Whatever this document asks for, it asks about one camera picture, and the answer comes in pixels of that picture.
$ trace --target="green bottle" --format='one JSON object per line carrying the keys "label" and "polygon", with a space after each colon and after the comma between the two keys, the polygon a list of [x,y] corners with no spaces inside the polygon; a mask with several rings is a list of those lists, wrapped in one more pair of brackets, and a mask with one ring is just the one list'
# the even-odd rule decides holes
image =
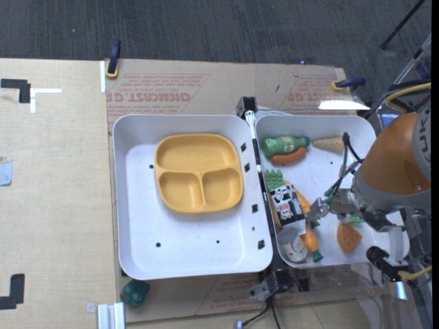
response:
{"label": "green bottle", "polygon": [[293,136],[280,136],[278,138],[267,138],[262,142],[262,152],[270,157],[276,154],[288,154],[296,151],[300,146],[308,147],[310,144],[307,136],[294,138]]}

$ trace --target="dark gray floor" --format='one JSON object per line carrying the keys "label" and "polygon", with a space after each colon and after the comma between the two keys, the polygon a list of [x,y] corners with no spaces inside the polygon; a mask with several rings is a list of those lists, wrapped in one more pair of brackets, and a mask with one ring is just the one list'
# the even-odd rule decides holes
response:
{"label": "dark gray floor", "polygon": [[305,62],[365,77],[379,97],[431,33],[431,0],[0,0],[0,57]]}

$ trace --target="green pepper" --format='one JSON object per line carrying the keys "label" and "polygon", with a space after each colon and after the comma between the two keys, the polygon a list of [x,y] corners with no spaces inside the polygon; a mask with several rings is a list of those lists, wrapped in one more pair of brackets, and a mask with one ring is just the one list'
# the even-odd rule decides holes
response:
{"label": "green pepper", "polygon": [[121,292],[121,300],[131,308],[139,307],[145,299],[150,285],[140,280],[131,280]]}

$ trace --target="yellow divided plate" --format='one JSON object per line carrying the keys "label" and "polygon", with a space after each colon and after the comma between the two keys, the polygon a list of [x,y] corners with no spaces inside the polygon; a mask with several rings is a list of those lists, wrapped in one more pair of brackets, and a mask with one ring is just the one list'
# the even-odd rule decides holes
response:
{"label": "yellow divided plate", "polygon": [[157,145],[154,165],[161,198],[177,212],[226,210],[242,197],[237,151],[219,134],[168,136]]}

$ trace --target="brown sausage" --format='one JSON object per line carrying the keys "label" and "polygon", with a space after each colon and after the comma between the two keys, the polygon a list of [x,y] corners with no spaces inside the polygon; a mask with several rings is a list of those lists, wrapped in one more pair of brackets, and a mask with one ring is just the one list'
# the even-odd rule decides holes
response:
{"label": "brown sausage", "polygon": [[270,157],[270,161],[274,165],[289,165],[299,161],[307,153],[307,148],[300,146],[297,150],[288,154],[277,154]]}

